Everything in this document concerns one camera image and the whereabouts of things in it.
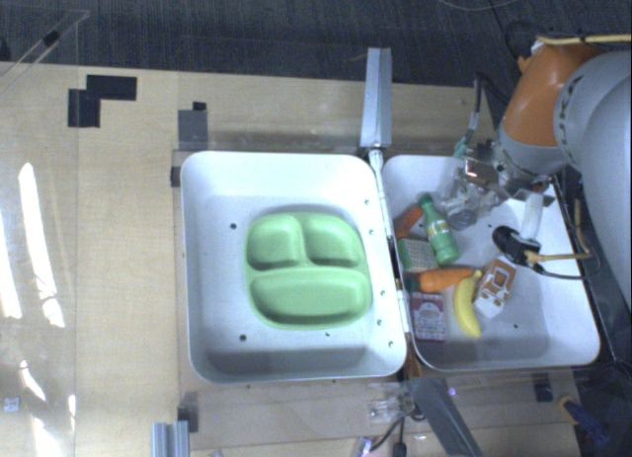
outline dark floor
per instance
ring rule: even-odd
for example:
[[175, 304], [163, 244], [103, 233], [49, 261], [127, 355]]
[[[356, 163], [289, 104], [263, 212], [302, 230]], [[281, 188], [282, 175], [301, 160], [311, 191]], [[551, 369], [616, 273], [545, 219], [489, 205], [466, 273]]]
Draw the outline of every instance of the dark floor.
[[481, 71], [506, 94], [517, 78], [510, 52], [536, 32], [628, 33], [631, 24], [631, 0], [524, 0], [497, 17], [435, 0], [0, 0], [0, 36], [17, 55], [68, 9], [91, 12], [82, 64], [361, 80], [355, 57], [380, 45], [393, 49], [397, 82], [467, 85]]

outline yellow banana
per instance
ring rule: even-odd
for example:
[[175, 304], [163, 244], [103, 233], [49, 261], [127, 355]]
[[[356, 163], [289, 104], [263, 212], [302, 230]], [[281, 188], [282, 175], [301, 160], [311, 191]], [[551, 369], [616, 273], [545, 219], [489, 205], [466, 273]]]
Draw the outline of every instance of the yellow banana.
[[474, 308], [472, 307], [474, 288], [481, 275], [481, 271], [477, 269], [471, 276], [459, 281], [454, 289], [453, 303], [456, 321], [463, 332], [472, 338], [481, 337], [481, 327], [478, 324], [478, 320], [474, 314]]

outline green bottle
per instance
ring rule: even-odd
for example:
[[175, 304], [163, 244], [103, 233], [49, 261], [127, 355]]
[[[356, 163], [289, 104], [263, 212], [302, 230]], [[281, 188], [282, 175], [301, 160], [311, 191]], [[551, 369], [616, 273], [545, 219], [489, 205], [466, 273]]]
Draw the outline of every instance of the green bottle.
[[460, 257], [458, 247], [454, 243], [450, 228], [445, 222], [443, 216], [436, 211], [433, 198], [424, 195], [419, 199], [419, 206], [424, 211], [424, 220], [426, 224], [426, 232], [431, 246], [436, 255], [436, 261], [441, 265], [453, 263]]

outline carrot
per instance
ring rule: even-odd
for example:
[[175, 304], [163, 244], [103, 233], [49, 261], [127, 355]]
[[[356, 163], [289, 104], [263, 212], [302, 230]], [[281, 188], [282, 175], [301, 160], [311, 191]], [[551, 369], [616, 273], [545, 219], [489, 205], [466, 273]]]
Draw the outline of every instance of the carrot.
[[419, 289], [422, 292], [441, 292], [463, 278], [471, 276], [471, 267], [443, 267], [422, 272], [419, 277]]
[[416, 204], [408, 208], [403, 215], [395, 220], [395, 239], [401, 240], [402, 238], [406, 238], [413, 226], [422, 218], [423, 214], [422, 209]]

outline green plate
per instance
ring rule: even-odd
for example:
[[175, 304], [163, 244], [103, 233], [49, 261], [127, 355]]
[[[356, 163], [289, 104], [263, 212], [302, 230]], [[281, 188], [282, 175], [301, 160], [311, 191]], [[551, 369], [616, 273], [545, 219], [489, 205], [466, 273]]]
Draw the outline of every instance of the green plate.
[[343, 326], [371, 305], [362, 241], [336, 215], [275, 213], [257, 219], [246, 236], [244, 266], [252, 307], [271, 326]]

